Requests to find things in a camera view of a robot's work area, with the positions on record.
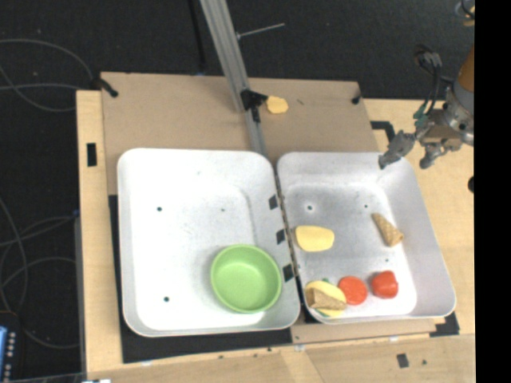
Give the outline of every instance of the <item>yellow object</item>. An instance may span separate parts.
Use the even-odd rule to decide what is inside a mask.
[[[285,113],[289,109],[287,101],[283,98],[269,96],[266,107],[271,113]]]
[[[296,242],[305,251],[325,251],[334,245],[332,230],[318,226],[298,226],[295,229]]]
[[[328,309],[331,307],[331,301],[323,300],[323,305],[327,306],[327,308],[321,307],[321,298],[317,299],[319,296],[315,293],[316,291],[320,291],[325,294],[330,299],[334,299],[337,302],[342,302],[338,307],[342,307],[342,309]],[[330,284],[325,281],[312,281],[309,282],[305,286],[305,299],[307,300],[307,304],[309,307],[314,307],[319,310],[322,314],[329,317],[338,317],[343,313],[344,308],[346,308],[346,295],[335,285]]]
[[[392,224],[390,224],[390,222],[385,217],[379,213],[374,213],[371,215],[371,217],[380,230],[383,240],[388,247],[393,247],[403,241],[405,235]]]

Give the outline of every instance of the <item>red tomato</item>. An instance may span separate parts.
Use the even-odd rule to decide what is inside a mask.
[[[367,298],[367,288],[364,281],[353,275],[342,278],[338,284],[339,289],[346,296],[346,303],[359,305]]]
[[[370,283],[373,294],[380,298],[394,298],[398,294],[398,281],[394,272],[387,270],[376,275]]]

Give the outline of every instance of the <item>green plate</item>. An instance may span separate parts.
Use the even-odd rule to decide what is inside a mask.
[[[223,249],[213,260],[211,284],[227,307],[254,314],[272,307],[282,290],[275,260],[258,247],[237,244]]]

